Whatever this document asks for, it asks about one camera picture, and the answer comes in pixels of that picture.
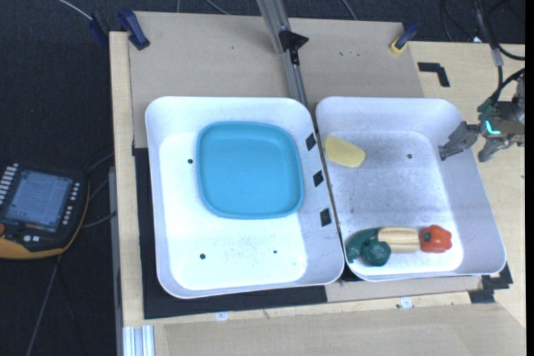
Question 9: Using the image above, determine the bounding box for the blue plate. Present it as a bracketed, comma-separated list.
[195, 120, 305, 221]

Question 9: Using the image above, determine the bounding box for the green broccoli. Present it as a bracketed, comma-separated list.
[345, 228, 393, 268]

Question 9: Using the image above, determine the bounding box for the yellow wedge-shaped toy food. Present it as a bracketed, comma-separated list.
[324, 134, 367, 169]

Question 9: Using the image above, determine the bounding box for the orange bell pepper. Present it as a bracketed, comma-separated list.
[418, 223, 454, 254]

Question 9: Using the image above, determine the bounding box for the pale yellow corn cob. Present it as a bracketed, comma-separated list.
[376, 225, 421, 254]

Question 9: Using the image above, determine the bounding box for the white plastic tray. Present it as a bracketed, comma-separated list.
[144, 95, 345, 300]
[314, 95, 508, 283]

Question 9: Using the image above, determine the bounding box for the brown cardboard board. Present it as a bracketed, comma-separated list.
[126, 10, 483, 303]

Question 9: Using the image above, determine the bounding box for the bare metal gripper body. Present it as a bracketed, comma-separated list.
[494, 77, 526, 144]

